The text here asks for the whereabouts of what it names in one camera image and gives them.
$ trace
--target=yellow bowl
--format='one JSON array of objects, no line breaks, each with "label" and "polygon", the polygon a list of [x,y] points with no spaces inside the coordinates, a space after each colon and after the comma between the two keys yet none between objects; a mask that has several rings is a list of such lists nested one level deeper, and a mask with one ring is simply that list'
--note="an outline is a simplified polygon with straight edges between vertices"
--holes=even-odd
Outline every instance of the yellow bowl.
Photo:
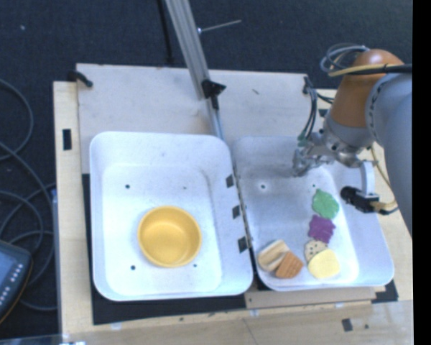
[{"label": "yellow bowl", "polygon": [[137,228],[145,257],[161,267],[179,267],[191,262],[201,248],[201,230],[187,211],[161,206],[147,212]]}]

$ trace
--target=black device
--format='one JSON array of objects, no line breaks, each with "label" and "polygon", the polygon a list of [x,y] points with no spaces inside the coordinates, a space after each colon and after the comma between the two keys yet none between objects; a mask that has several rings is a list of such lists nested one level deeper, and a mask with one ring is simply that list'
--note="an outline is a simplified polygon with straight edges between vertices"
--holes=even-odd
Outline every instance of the black device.
[{"label": "black device", "polygon": [[0,240],[0,323],[20,298],[32,270],[31,254]]}]

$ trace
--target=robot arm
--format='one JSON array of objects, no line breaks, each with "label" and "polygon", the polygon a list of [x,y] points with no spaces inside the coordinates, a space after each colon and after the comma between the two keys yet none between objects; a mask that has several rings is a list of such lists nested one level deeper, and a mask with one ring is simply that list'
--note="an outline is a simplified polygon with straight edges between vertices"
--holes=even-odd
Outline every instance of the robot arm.
[{"label": "robot arm", "polygon": [[367,49],[351,67],[338,72],[348,74],[323,128],[296,150],[293,174],[301,176],[335,160],[361,167],[358,154],[377,142],[385,151],[399,210],[406,225],[412,226],[412,67],[387,51]]}]

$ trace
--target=white tray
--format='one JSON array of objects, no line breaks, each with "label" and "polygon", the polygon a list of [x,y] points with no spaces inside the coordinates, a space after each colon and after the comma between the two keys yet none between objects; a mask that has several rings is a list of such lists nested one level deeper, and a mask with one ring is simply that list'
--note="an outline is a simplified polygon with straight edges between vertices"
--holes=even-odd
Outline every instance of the white tray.
[{"label": "white tray", "polygon": [[[189,134],[104,132],[90,146],[93,279],[111,300],[237,295],[253,272],[226,144]],[[200,253],[183,267],[150,263],[136,229],[151,208],[174,205],[191,213],[203,235]]]},{"label": "white tray", "polygon": [[[375,213],[362,213],[346,204],[340,190],[350,185],[361,189],[361,172],[338,162],[292,177],[292,158],[297,142],[291,137],[245,137],[232,149],[238,186],[246,210],[255,256],[267,244],[285,240],[305,263],[292,279],[279,279],[257,265],[266,286],[278,291],[382,286],[394,275],[394,265]],[[315,279],[307,270],[304,248],[310,220],[316,212],[312,197],[317,189],[330,193],[340,209],[329,241],[340,263],[340,273],[326,280]]]}]

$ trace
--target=black floor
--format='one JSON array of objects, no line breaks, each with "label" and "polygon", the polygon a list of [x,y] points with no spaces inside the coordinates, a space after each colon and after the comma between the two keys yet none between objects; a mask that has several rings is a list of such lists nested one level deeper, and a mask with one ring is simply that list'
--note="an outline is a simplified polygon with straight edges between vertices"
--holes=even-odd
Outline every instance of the black floor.
[{"label": "black floor", "polygon": [[[201,28],[241,20],[201,36],[209,68],[307,73],[315,86],[336,88],[319,69],[335,43],[379,47],[412,62],[413,0],[190,0]],[[173,65],[184,66],[171,28]],[[0,161],[0,190],[21,197],[55,182],[52,82],[65,81],[76,63],[166,65],[167,50],[157,0],[0,0],[0,79],[13,85],[32,109],[34,125],[22,99],[0,84],[0,142],[19,158]],[[0,158],[8,155],[0,146]],[[37,181],[33,170],[39,177]],[[0,339],[56,334],[55,267],[50,204],[31,199],[48,231],[35,252],[35,273],[42,276],[24,294],[0,326]],[[0,235],[11,240],[38,225],[31,208],[0,194]],[[4,221],[7,225],[1,230]],[[33,249],[36,236],[19,243]]]}]

